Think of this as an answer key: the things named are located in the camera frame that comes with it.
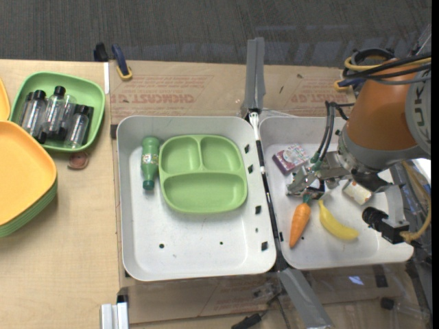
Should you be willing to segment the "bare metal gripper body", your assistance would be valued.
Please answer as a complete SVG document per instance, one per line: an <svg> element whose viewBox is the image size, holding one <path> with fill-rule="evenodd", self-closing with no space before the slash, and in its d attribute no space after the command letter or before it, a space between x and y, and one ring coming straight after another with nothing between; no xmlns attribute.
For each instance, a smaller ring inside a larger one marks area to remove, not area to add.
<svg viewBox="0 0 439 329"><path fill-rule="evenodd" d="M329 186L335 186L339 181L352 180L359 166L360 162L350 153L340 154L338 151L329 151L322 160L317 177Z"/></svg>

